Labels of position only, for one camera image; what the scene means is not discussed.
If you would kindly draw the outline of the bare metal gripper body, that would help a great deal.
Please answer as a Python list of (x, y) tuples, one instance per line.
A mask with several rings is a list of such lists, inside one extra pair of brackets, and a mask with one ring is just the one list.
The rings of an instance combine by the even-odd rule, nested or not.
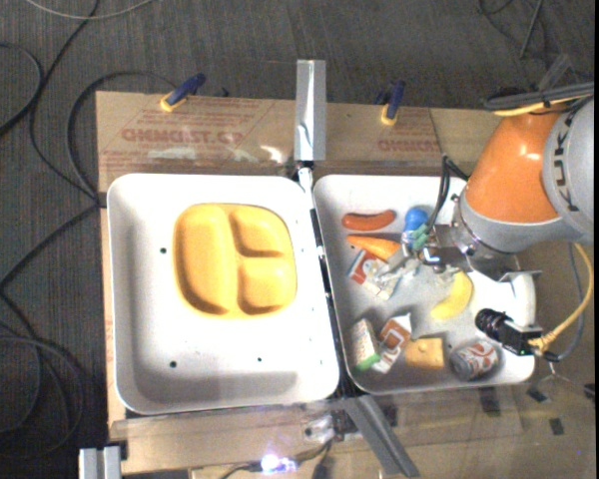
[(480, 240), (462, 223), (433, 226), (433, 254), (444, 265), (475, 270), (473, 263), (480, 246)]

